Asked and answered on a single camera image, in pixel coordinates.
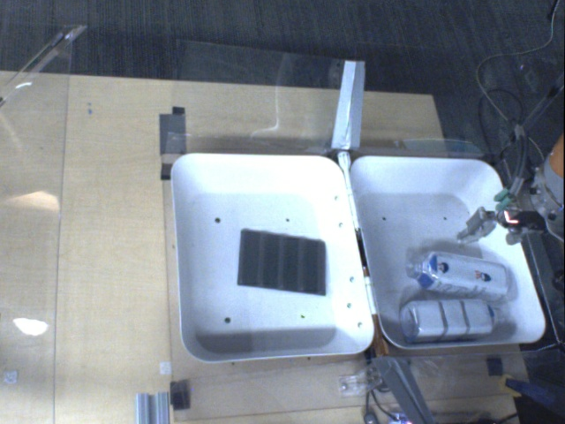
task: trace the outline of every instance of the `white tray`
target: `white tray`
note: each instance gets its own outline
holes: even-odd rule
[[[190,154],[175,162],[182,339],[204,361],[362,352],[373,340],[343,174],[324,157]],[[327,294],[237,285],[242,229],[321,239]]]
[[[477,160],[361,157],[351,167],[351,183],[380,324],[385,336],[404,349],[497,345],[537,341],[546,320],[524,251],[509,246],[497,227],[478,243],[459,246],[456,234],[479,206],[493,208],[502,189],[496,171]],[[477,341],[406,344],[398,312],[412,299],[438,298],[406,275],[409,257],[431,250],[477,256],[504,265],[512,279],[502,322]]]

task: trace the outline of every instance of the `wooden table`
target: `wooden table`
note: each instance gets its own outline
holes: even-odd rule
[[[195,406],[202,413],[215,406],[216,416],[229,414],[234,403],[229,395],[237,394],[225,384],[215,385],[213,379],[222,369],[190,359],[175,336],[177,325],[170,309],[174,309],[177,296],[167,273],[170,251],[165,246],[167,213],[163,210],[167,209],[168,197],[165,193],[163,199],[159,179],[158,118],[160,113],[170,113],[173,105],[180,105],[186,107],[193,124],[216,130],[218,125],[210,122],[220,122],[225,134],[230,135],[231,130],[237,130],[234,120],[261,122],[272,118],[276,100],[280,104],[282,95],[274,95],[273,88],[267,87],[149,79],[71,76],[68,85],[58,281],[44,286],[56,288],[56,303],[52,304],[56,307],[56,332],[37,343],[44,345],[48,356],[55,356],[56,369],[54,374],[38,373],[42,375],[39,382],[32,368],[24,368],[20,382],[26,388],[21,388],[21,383],[20,393],[0,394],[0,421],[52,422],[50,398],[54,394],[56,424],[130,423],[135,394],[167,390],[170,362],[175,358],[187,360],[185,367],[176,367],[181,371],[184,368],[187,374],[212,379],[207,383],[207,394],[199,396]],[[63,92],[64,87],[63,79],[54,80],[50,93]],[[293,120],[293,111],[300,115],[305,109],[312,110],[313,105],[319,106],[321,120],[333,121],[331,105],[327,110],[324,102],[334,102],[336,91],[290,88],[281,92],[285,93],[286,121]],[[34,104],[49,106],[48,102]],[[366,93],[364,120],[367,139],[441,138],[433,98],[427,95]],[[43,143],[39,135],[37,142]],[[4,165],[9,161],[2,159]],[[34,171],[34,166],[26,166],[22,172],[26,171]],[[29,237],[37,222],[30,216],[28,223]],[[6,234],[0,237],[2,243],[10,238]],[[35,279],[27,276],[26,281]],[[8,278],[7,284],[16,282]],[[21,285],[20,281],[13,287]],[[4,337],[4,319],[2,325]],[[32,367],[34,360],[21,362],[22,367]],[[235,369],[232,374],[239,375],[241,369]],[[252,365],[246,369],[253,371]],[[331,394],[339,398],[336,385],[315,380],[309,372],[305,367],[302,382],[332,390]],[[352,374],[340,369],[334,372],[331,367],[325,372],[331,376],[337,372]],[[50,384],[49,375],[54,389],[45,389]],[[292,394],[292,385],[287,391]],[[362,422],[361,397],[322,400],[326,409],[318,411],[305,410],[297,397],[302,411],[280,409],[275,414],[259,414],[260,403],[257,397],[254,404],[239,404],[232,409],[233,414],[247,411],[252,417],[213,422]],[[514,411],[510,396],[502,391],[475,397],[474,401],[465,397],[438,401],[431,407],[446,411],[491,409],[495,416]]]

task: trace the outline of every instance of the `bottle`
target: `bottle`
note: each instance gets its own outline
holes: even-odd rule
[[[497,301],[509,292],[504,266],[459,254],[431,252],[423,262],[410,265],[408,275],[423,289],[454,297]]]
[[[481,299],[415,300],[400,310],[409,343],[479,339],[493,332],[494,310]]]

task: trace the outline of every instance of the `white sticker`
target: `white sticker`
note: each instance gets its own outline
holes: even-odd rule
[[[170,361],[161,361],[159,363],[159,372],[161,375],[171,375],[173,373],[173,368],[170,365]]]
[[[13,385],[18,382],[18,371],[4,371],[4,383]]]

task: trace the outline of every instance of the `plastic bottle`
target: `plastic bottle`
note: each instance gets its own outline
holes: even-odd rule
[[[494,310],[481,299],[415,300],[400,310],[409,343],[479,339],[493,332]]]
[[[431,252],[410,265],[408,275],[428,291],[454,297],[497,301],[509,293],[509,275],[504,266],[482,259]]]

